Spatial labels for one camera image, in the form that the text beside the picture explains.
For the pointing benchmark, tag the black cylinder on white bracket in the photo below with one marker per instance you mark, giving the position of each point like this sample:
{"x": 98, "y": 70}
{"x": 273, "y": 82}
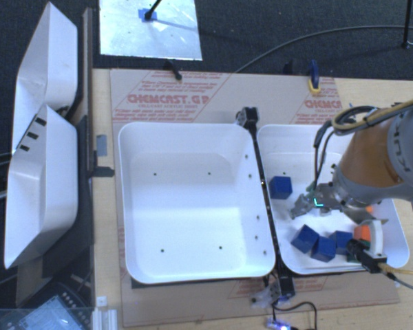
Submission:
{"x": 366, "y": 253}

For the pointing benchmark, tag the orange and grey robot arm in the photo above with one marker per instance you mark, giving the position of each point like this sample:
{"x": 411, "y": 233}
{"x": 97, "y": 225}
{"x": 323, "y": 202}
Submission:
{"x": 371, "y": 156}

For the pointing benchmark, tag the thin black rod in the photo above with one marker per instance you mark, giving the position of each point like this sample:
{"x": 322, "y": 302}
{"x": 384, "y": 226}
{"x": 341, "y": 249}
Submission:
{"x": 265, "y": 191}

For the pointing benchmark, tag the small orange object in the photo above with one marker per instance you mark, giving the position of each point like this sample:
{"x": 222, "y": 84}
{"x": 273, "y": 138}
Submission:
{"x": 369, "y": 210}

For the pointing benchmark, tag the white plastic tray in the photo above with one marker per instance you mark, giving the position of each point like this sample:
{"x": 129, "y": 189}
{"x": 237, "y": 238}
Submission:
{"x": 192, "y": 198}
{"x": 289, "y": 150}

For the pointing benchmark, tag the brown cardboard board red print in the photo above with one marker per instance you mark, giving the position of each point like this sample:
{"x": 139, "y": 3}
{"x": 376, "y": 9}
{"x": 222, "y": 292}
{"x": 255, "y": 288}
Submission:
{"x": 199, "y": 95}

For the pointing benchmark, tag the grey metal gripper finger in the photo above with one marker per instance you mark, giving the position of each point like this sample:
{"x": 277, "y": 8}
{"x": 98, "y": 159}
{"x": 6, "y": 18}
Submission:
{"x": 304, "y": 198}
{"x": 296, "y": 211}

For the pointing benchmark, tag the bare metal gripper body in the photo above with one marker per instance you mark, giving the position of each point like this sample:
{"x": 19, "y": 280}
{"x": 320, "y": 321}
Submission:
{"x": 327, "y": 198}

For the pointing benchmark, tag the blue cube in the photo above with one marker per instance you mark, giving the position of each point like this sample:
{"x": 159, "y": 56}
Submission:
{"x": 304, "y": 238}
{"x": 324, "y": 249}
{"x": 280, "y": 187}
{"x": 341, "y": 241}

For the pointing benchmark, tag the orange cube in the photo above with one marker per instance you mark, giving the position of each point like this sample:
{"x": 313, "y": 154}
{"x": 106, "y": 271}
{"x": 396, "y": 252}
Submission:
{"x": 360, "y": 233}

